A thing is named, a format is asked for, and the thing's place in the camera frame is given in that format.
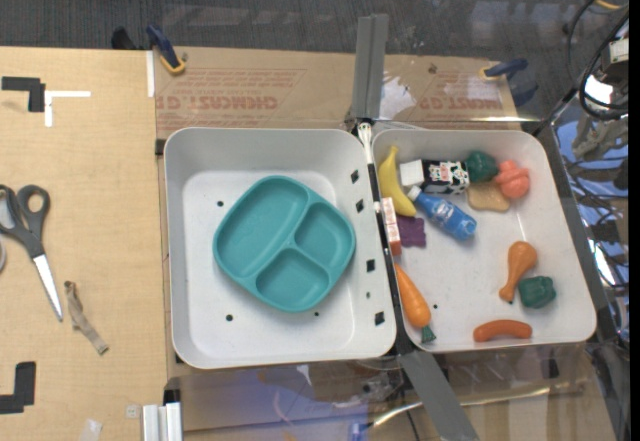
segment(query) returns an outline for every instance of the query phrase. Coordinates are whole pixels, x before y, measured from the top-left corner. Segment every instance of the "scissors handle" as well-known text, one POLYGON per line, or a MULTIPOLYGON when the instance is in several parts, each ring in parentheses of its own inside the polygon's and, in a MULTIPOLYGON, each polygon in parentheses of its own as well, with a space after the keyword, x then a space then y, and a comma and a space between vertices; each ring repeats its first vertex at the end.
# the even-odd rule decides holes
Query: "scissors handle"
POLYGON ((44 224, 44 218, 51 205, 49 193, 37 185, 25 185, 18 191, 17 199, 18 206, 22 210, 22 215, 27 219, 29 230, 42 240, 42 225, 44 224), (33 196, 40 196, 42 200, 42 204, 38 210, 32 210, 29 206, 29 200, 33 196))
MULTIPOLYGON (((7 226, 5 223, 0 221, 0 232, 6 233, 7 235, 10 235, 18 239, 25 246, 31 258, 36 258, 37 256, 44 254, 44 247, 42 246, 42 242, 40 242, 40 238, 38 238, 34 233, 29 231, 25 227, 22 221, 21 207, 18 202, 18 198, 16 197, 16 193, 6 185, 0 185, 0 199, 2 198, 2 196, 5 197, 7 211, 9 213, 9 217, 13 224, 11 226, 7 226)), ((40 212, 42 212, 44 209, 45 202, 46 201, 43 201, 43 207, 40 208, 38 212, 33 213, 28 208, 27 208, 27 211, 31 216, 40 215, 40 212)))

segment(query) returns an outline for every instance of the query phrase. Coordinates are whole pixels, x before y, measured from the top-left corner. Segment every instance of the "wooden table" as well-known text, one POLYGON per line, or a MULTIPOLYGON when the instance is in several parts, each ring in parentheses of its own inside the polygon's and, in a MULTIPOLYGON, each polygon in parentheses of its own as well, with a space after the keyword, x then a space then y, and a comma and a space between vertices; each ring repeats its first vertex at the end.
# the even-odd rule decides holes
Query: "wooden table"
POLYGON ((0 180, 51 195, 43 242, 65 318, 59 323, 26 251, 4 236, 0 273, 0 394, 17 363, 36 363, 35 404, 0 415, 0 439, 78 439, 85 421, 101 439, 138 439, 131 404, 162 403, 166 382, 155 107, 143 52, 3 48, 3 76, 37 77, 54 123, 27 111, 27 93, 0 91, 0 180), (71 325, 64 282, 110 345, 102 356, 71 325))

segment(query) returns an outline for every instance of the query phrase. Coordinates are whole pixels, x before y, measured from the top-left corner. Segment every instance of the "scissors blade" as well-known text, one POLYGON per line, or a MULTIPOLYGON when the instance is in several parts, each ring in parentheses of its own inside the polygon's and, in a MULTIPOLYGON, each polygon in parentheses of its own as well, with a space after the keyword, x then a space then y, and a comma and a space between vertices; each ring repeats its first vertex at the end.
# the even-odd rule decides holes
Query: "scissors blade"
POLYGON ((62 322, 62 306, 60 306, 60 299, 58 298, 56 284, 53 281, 53 274, 51 273, 51 268, 49 267, 47 257, 46 255, 41 254, 40 256, 36 256, 33 259, 33 262, 38 268, 38 274, 40 275, 40 280, 44 285, 45 291, 47 292, 47 297, 49 297, 51 307, 58 317, 58 320, 62 322))

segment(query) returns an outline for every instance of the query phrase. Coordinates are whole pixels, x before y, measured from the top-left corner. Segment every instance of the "green toy pepper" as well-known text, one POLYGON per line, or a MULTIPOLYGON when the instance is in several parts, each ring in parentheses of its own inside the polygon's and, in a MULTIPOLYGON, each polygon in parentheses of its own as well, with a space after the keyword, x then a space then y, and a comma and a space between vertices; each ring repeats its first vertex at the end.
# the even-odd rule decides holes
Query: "green toy pepper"
POLYGON ((489 181, 498 174, 498 165, 495 159, 482 151, 472 151, 465 160, 469 180, 473 182, 489 181))
POLYGON ((547 276, 522 279, 518 283, 518 291, 522 305, 527 308, 542 308, 556 297, 553 279, 547 276))

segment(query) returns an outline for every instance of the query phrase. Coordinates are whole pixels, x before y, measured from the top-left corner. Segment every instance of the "teal plate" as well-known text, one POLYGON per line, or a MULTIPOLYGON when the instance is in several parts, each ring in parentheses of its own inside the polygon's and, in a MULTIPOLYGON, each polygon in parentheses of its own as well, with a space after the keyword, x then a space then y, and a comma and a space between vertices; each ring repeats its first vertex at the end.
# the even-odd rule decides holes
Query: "teal plate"
POLYGON ((229 210, 213 255, 231 279, 282 311, 326 297, 355 250, 347 218, 306 185, 286 176, 256 182, 229 210))

